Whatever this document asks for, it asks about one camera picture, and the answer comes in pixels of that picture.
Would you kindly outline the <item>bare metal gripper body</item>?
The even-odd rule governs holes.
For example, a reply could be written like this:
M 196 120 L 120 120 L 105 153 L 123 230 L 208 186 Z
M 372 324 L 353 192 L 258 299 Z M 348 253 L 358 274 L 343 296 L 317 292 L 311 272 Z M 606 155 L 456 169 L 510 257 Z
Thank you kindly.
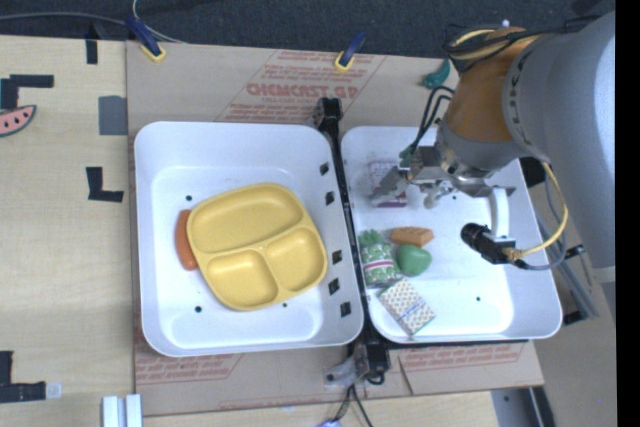
M 433 145 L 414 153 L 409 182 L 422 189 L 451 187 L 472 198 L 487 197 L 488 179 L 516 158 L 514 145 Z

